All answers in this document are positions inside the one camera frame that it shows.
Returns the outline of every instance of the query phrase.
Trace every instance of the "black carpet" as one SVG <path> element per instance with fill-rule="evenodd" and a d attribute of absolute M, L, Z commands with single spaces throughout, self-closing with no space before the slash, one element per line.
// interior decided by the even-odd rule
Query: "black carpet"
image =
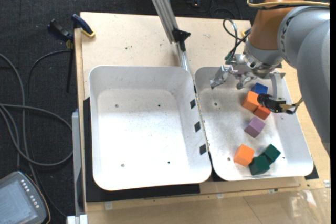
<path fill-rule="evenodd" d="M 246 5 L 246 0 L 201 0 L 199 9 L 190 7 L 186 0 L 172 0 L 172 7 L 176 16 L 228 17 L 251 23 L 257 13 Z M 51 19 L 55 18 L 72 33 L 71 16 L 80 12 L 156 14 L 151 0 L 0 0 L 0 54 L 14 64 L 22 77 L 26 104 L 54 112 L 69 123 L 77 108 L 75 66 L 70 91 L 66 92 L 69 53 L 52 55 L 39 62 L 31 73 L 29 89 L 28 76 L 41 56 L 66 49 L 63 42 L 48 33 L 47 25 Z M 19 81 L 1 58 L 0 103 L 22 104 Z M 19 109 L 8 110 L 16 121 L 22 145 L 22 112 Z M 29 154 L 39 162 L 57 162 L 72 150 L 71 132 L 48 115 L 30 112 L 28 117 L 26 113 L 26 130 Z M 0 138 L 0 178 L 3 178 L 17 169 L 17 153 L 1 117 Z M 34 168 L 47 196 L 51 223 L 65 223 L 65 216 L 75 214 L 72 160 L 56 167 Z M 27 162 L 22 158 L 19 169 L 31 175 Z"/>

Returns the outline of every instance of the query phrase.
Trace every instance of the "yellow cable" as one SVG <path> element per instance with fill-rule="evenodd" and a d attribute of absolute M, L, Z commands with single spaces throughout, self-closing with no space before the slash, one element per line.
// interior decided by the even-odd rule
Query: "yellow cable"
<path fill-rule="evenodd" d="M 303 5 L 303 6 L 323 6 L 330 7 L 329 2 L 320 2 L 320 1 L 273 1 L 273 2 L 263 2 L 263 3 L 250 3 L 250 0 L 247 0 L 247 5 L 250 7 L 267 7 L 272 5 Z"/>

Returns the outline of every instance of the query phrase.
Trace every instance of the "clamp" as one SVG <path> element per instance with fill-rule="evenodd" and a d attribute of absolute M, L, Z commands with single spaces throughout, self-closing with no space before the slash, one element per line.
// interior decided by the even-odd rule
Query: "clamp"
<path fill-rule="evenodd" d="M 73 14 L 71 20 L 74 22 L 74 28 L 78 28 L 80 26 L 82 28 L 82 33 L 86 36 L 93 38 L 96 34 L 90 26 L 77 14 Z M 67 80 L 67 93 L 69 93 L 70 88 L 70 80 L 71 80 L 71 73 L 72 73 L 72 64 L 73 64 L 73 56 L 74 56 L 74 36 L 69 33 L 68 30 L 63 28 L 55 19 L 52 19 L 51 22 L 48 24 L 48 32 L 57 40 L 62 40 L 65 42 L 66 47 L 70 49 L 70 59 L 69 59 L 69 66 L 68 66 L 68 80 Z"/>

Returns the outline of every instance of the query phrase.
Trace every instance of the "cube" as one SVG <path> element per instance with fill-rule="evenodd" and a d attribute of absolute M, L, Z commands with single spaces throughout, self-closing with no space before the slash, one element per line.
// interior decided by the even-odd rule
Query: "cube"
<path fill-rule="evenodd" d="M 254 112 L 259 106 L 257 98 L 258 98 L 257 93 L 248 91 L 248 93 L 245 95 L 243 99 L 243 103 L 241 104 L 241 106 Z"/>
<path fill-rule="evenodd" d="M 261 118 L 262 120 L 265 120 L 270 113 L 271 111 L 262 105 L 258 106 L 258 108 L 253 112 L 255 116 Z"/>
<path fill-rule="evenodd" d="M 240 147 L 236 150 L 233 161 L 246 167 L 252 162 L 253 154 L 254 154 L 253 148 L 241 144 Z"/>
<path fill-rule="evenodd" d="M 265 156 L 269 165 L 271 165 L 281 154 L 280 151 L 272 144 L 269 144 L 268 147 L 264 150 L 260 156 Z"/>
<path fill-rule="evenodd" d="M 252 118 L 248 126 L 244 129 L 244 131 L 253 138 L 256 138 L 261 133 L 265 125 L 266 125 L 265 122 L 263 122 L 261 119 L 255 116 Z"/>
<path fill-rule="evenodd" d="M 252 159 L 252 162 L 248 165 L 251 174 L 260 175 L 269 170 L 269 164 L 265 156 L 258 156 Z"/>
<path fill-rule="evenodd" d="M 265 86 L 265 85 L 262 85 L 262 84 L 260 84 L 260 83 L 256 83 L 256 84 L 254 84 L 254 86 L 251 88 L 251 91 L 252 92 L 255 92 L 255 93 L 257 93 L 257 94 L 260 94 L 260 93 L 267 93 L 267 91 L 268 91 L 268 87 L 267 86 Z"/>

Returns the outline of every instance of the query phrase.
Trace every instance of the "blue cube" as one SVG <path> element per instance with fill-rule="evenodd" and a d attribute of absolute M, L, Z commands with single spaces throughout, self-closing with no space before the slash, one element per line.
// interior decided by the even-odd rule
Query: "blue cube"
<path fill-rule="evenodd" d="M 260 84 L 260 83 L 257 82 L 257 83 L 251 88 L 251 91 L 252 91 L 252 92 L 255 92 L 255 93 L 258 93 L 258 94 L 260 94 L 260 93 L 267 93 L 267 91 L 268 91 L 268 87 L 265 86 L 265 85 L 262 85 L 262 84 Z"/>

